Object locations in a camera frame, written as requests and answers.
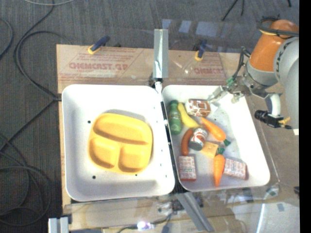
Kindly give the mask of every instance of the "yellow plate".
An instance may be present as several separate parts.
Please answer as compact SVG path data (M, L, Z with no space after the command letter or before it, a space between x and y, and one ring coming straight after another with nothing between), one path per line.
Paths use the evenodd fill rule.
M104 113L93 123L88 155L103 169L137 174L149 163L152 142L152 131L145 122L130 116Z

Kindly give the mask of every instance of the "dark gray floor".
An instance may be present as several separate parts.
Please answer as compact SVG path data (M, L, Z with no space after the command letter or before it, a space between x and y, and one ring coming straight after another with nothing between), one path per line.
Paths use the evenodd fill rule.
M63 1L66 0L55 0L55 3ZM153 48L153 30L166 28L169 29L170 49L192 50L197 40L205 38L210 51L239 52L241 46L249 51L254 48L260 37L256 21L262 16L279 15L299 25L299 0L291 0L291 7L287 0L245 0L242 16L242 0L238 0L222 21L233 1L76 0L56 6L31 33L57 32L76 45L91 45L104 35L109 35L111 40L107 46L120 43L122 47ZM52 102L27 124L51 102L51 98L25 79L13 59L20 38L50 9L23 0L0 0L0 18L9 22L14 31L9 50L0 58L0 148L4 146L0 152L20 162L18 164L0 155L0 220L22 224L31 222L39 217L34 211L44 212L50 193L52 201L47 213L38 222L27 227L13 227L0 221L0 232L47 232L47 218L60 217L62 214L58 105ZM0 20L0 53L9 41L9 27ZM20 56L26 73L55 94L57 43L65 44L68 41L50 33L34 34L25 40ZM13 145L5 144L5 139ZM24 157L24 163L21 163L21 157L14 147ZM31 179L25 168L2 169L21 165L45 174L50 180L49 184L46 185L46 180L33 169L28 169L33 176ZM37 181L42 191L43 203L33 180Z

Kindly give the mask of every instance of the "plastic tray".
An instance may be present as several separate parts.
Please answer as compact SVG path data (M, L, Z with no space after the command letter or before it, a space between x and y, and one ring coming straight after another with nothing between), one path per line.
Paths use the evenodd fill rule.
M168 85L163 89L162 95L168 111L171 100L185 103L188 99L207 99L216 88L217 86ZM208 118L222 128L228 140L231 141L231 144L225 148L224 157L239 159L246 163L248 177L246 180L240 180L223 175L220 185L216 187L213 179L212 159L199 151L190 150L189 155L194 156L195 160L197 179L196 181L180 181L188 191L262 186L270 180L270 171L246 99L241 98L239 102L232 103L232 97L231 94L228 94L215 103L217 109L208 115ZM200 122L199 117L192 118ZM171 136L177 169L178 156L181 155L180 143L186 130L187 128L184 127L181 134ZM209 134L207 140L215 141L216 139Z
M66 190L76 201L160 196L175 185L158 93L148 86L74 84L62 94ZM148 166L119 174L94 165L87 152L92 122L105 112L131 116L152 129Z

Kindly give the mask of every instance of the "robotic arm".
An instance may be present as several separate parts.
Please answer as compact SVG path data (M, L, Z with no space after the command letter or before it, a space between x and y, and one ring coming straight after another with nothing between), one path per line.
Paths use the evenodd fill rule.
M272 21L269 28L262 26L267 21ZM293 129L299 135L299 27L288 20L269 17L260 21L258 28L263 34L253 52L250 54L242 47L236 73L209 101L218 100L227 92L234 95L232 102L243 96L258 96L265 99L268 110L257 110L256 119L273 128ZM244 55L249 57L246 64ZM238 76L241 67L244 72ZM280 94L266 92L278 82L284 86L291 126L286 125L289 118L280 114Z

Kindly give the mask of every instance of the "floor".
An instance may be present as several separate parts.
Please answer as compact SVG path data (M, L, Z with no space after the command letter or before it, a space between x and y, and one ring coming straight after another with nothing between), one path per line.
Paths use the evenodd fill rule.
M89 46L108 35L107 46L153 48L153 31L163 28L171 50L204 38L208 51L251 52L262 17L299 25L299 0L238 0L224 18L233 1L0 0L0 232L44 233L48 218L62 215L56 44ZM288 177L273 144L293 193L297 175Z

